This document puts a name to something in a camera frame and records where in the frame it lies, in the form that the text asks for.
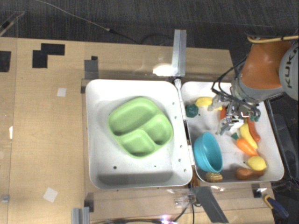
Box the blue bowl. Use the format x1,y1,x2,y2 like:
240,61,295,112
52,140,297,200
192,131,223,173

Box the green broccoli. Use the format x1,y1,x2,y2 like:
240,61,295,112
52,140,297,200
185,104,199,119

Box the orange carrot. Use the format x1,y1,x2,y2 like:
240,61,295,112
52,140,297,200
231,132,259,157

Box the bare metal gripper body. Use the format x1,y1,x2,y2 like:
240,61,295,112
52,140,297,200
224,96,260,124

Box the yellow lemon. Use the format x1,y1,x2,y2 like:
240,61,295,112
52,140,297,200
247,155,267,172
195,97,214,108

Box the green divided plate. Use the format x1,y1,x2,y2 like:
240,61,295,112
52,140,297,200
107,96,174,159

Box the orange sausage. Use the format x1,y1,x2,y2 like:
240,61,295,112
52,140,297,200
247,118,261,143

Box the brown chicken drumstick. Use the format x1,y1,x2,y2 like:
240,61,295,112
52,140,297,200
235,167,266,181

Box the white plastic tray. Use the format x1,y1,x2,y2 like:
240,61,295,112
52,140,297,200
181,81,285,184
85,79,193,190

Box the yellow banana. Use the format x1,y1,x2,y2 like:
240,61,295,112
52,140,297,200
240,122,258,150

